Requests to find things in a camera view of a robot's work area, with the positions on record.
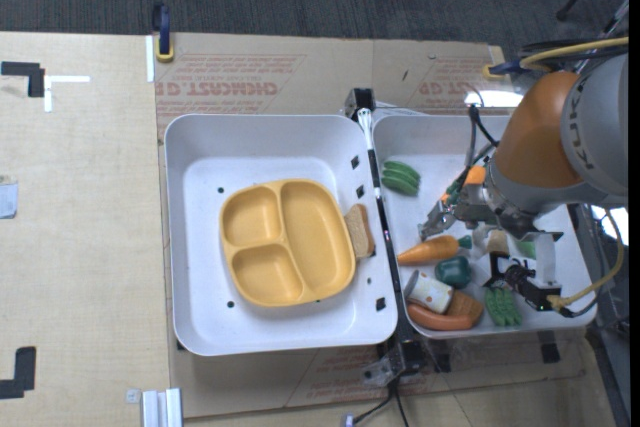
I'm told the brown cardboard board red print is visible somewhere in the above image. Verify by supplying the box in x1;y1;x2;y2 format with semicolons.
152;32;590;419

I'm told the beige bread piece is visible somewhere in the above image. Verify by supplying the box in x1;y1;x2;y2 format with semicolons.
486;229;511;257

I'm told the dark green bell pepper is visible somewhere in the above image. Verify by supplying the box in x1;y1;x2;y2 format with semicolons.
434;255;473;289

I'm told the orange carrot with green top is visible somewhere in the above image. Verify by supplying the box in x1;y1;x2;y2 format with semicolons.
439;164;488;205
396;234;474;267

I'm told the green pea pod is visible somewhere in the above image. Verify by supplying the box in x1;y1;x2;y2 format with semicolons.
483;285;524;328
380;159;423;197

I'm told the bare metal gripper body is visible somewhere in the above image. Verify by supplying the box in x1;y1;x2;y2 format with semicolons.
451;184;564;242

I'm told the black block with thin wires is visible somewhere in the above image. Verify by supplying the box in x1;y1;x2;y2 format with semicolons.
361;338;427;387
343;87;377;119

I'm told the yellow divided plate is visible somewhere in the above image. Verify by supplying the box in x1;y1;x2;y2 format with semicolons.
218;178;358;308

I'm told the orange sausage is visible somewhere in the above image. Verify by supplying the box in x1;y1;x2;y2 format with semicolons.
405;302;476;333

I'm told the white can with orange dots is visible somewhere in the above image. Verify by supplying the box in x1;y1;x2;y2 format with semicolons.
403;270;456;316

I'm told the brown bread slice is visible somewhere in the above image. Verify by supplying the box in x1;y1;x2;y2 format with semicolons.
343;203;377;260

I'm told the white plastic tray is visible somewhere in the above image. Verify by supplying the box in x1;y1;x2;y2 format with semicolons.
372;113;599;340
163;113;400;357

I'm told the thin black and white rod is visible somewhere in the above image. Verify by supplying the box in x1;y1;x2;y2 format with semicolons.
356;108;402;347

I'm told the brown waffle biscuit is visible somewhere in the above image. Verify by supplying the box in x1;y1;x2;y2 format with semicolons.
445;290;486;327

